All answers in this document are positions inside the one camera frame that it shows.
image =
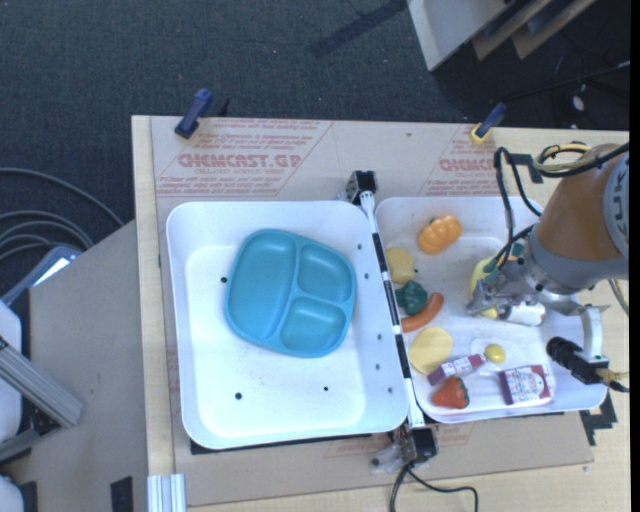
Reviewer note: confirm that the blue divided plate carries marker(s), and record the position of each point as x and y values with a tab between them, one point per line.
280	290

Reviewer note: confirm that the yellow round toy chip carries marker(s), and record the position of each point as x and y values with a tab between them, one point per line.
429	347

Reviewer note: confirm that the yellow toy fruit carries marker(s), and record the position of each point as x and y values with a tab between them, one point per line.
480	272

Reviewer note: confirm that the green toy broccoli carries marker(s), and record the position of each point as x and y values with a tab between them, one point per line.
411	297

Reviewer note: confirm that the black cylinder on white bracket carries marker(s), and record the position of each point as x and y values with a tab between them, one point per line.
572	356

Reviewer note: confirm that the white toy fried egg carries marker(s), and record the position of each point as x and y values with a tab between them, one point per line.
494	353

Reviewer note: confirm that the white plastic tray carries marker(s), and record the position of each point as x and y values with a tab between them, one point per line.
280	400
465	295

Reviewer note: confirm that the maroon and white packet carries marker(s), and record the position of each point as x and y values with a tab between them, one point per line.
526	384

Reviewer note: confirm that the purple and white packet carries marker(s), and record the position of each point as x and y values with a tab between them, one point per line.
456	369

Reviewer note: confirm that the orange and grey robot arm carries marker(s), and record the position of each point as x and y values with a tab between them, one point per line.
575	220

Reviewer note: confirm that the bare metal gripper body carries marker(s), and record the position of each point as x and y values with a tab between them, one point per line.
522	282

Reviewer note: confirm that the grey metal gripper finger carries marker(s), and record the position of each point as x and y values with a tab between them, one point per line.
496	304
476	299

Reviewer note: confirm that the small white bottle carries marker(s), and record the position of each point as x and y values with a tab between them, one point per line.
527	315

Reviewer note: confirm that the red toy strawberry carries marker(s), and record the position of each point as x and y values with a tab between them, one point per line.
449	394

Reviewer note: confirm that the brown cardboard board red print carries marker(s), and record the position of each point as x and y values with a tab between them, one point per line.
310	150

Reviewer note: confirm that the yellow ridged toy chip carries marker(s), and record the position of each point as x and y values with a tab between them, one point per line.
399	264

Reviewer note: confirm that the thin black and white rod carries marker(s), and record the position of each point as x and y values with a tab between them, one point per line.
386	280

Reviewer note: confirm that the orange toy sausage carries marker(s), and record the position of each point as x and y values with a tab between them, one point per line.
425	312

